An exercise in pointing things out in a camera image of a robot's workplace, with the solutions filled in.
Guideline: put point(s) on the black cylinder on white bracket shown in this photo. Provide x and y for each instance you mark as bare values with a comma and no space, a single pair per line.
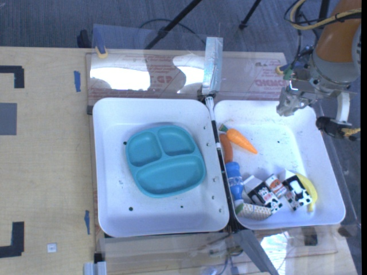
332,126

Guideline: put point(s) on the orange sausage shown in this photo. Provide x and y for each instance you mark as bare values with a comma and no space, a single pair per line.
227,150

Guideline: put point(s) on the black and white cow carton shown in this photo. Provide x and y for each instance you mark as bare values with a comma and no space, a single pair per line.
298,193
265,196

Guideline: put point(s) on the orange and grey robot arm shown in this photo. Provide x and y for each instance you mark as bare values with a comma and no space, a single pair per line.
338,39

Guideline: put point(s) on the blue divided plate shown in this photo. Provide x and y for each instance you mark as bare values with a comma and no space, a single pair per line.
166,173

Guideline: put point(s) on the blue bottle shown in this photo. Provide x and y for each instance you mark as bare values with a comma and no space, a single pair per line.
235,182

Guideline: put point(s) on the beige and green carton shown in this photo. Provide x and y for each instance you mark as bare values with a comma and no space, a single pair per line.
255,212

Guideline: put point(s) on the small orange and white carton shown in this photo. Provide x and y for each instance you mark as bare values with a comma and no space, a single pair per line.
275,185

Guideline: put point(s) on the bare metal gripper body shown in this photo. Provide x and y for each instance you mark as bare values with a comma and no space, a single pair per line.
318,86

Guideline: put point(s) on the white plastic tray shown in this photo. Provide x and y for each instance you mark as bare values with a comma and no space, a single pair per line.
114,165
281,142

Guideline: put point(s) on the brown cardboard board red print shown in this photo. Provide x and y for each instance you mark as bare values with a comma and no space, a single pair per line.
246,73

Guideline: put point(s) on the orange carrot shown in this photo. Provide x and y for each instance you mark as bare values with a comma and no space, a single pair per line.
241,140

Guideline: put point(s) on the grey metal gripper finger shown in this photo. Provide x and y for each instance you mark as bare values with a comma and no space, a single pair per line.
285,105
302,102

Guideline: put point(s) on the yellow banana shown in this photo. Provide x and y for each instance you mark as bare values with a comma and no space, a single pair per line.
312,189

